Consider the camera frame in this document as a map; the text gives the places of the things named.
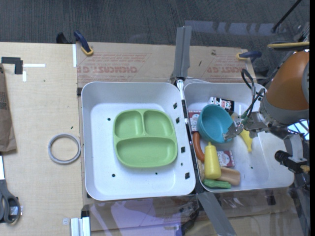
gray carpet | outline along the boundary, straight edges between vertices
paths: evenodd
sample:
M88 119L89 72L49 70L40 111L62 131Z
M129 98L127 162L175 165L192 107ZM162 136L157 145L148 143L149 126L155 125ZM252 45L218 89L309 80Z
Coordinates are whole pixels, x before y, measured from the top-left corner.
M0 42L56 43L63 32L87 41L175 45L176 28L191 25L191 45L241 47L262 52L257 73L266 75L286 53L275 41L296 41L310 21L310 0L0 0Z

green plate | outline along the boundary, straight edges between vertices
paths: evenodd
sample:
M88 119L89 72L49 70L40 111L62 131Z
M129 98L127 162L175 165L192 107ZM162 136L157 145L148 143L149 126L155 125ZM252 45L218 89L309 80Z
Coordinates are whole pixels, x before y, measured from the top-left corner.
M113 133L115 153L126 166L159 167L170 164L177 156L174 125L162 111L123 111L115 118Z

blue bowl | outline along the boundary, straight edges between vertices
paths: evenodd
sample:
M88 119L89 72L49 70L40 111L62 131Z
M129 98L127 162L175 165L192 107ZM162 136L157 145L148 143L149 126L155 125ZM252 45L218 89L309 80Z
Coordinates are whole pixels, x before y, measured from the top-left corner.
M197 120L198 132L202 139L212 143L225 143L223 133L228 131L233 120L222 107L214 104L205 106Z

metal bracket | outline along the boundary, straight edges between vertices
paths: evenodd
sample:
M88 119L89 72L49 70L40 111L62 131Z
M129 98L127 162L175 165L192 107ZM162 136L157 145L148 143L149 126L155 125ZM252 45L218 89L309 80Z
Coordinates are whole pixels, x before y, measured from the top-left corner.
M71 218L70 236L90 236L90 217Z
M303 144L299 134L292 134L284 139L284 145L286 151L292 155L290 160L295 163L307 162L307 159L303 157Z
M197 198L204 208L208 218L213 224L217 235L235 236L236 233L227 219L222 207L212 192L203 192L197 194Z
M191 26L177 28L175 62L171 79L183 78L188 76L188 68L190 67L189 47L191 39Z

white tape mark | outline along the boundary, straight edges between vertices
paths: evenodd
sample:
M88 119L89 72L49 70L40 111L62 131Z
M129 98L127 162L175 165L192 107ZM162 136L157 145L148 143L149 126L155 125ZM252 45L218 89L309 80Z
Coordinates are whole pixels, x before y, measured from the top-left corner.
M24 64L23 67L46 67L46 64Z
M26 82L26 71L23 71L22 79L23 79L23 82Z
M73 54L73 67L77 67L77 47L75 44L72 45L72 54Z

